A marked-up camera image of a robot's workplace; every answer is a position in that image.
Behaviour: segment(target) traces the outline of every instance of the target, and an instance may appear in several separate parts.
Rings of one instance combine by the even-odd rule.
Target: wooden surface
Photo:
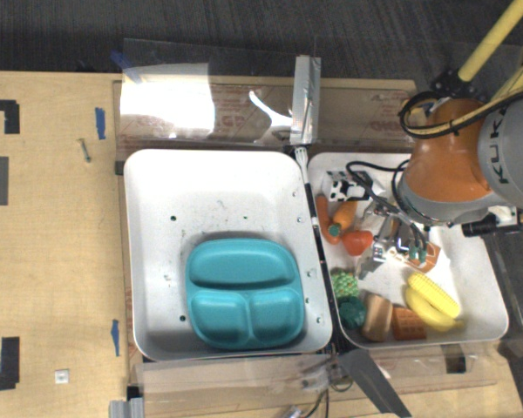
[[[0,206],[0,340],[21,341],[20,382],[0,392],[0,417],[107,417],[109,401],[125,397],[126,310],[112,121],[112,84],[119,78],[0,72],[0,99],[21,105],[20,135],[3,134],[0,113],[0,156],[10,157],[9,205]],[[105,109],[105,140],[98,140],[95,107]],[[78,138],[85,139],[91,163],[84,161]],[[119,321],[120,357],[112,320]],[[70,369],[70,383],[55,384],[54,371],[63,368]],[[402,399],[416,417],[523,416],[505,360],[495,356],[489,376],[497,382]],[[223,416],[272,417],[282,411]],[[376,412],[367,400],[330,407],[334,417]]]

